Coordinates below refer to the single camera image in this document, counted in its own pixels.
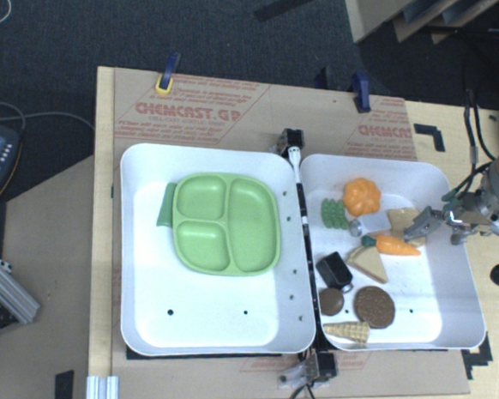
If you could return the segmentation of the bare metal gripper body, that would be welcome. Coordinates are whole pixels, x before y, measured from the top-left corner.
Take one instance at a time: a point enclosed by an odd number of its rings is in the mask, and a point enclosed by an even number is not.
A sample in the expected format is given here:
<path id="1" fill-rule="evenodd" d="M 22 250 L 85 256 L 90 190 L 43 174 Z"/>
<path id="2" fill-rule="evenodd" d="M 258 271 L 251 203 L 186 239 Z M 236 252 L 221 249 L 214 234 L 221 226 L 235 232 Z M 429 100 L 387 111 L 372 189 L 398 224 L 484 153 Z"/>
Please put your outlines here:
<path id="1" fill-rule="evenodd" d="M 480 236 L 499 237 L 499 201 L 487 193 L 467 192 L 444 205 L 444 220 L 449 227 L 467 226 Z"/>

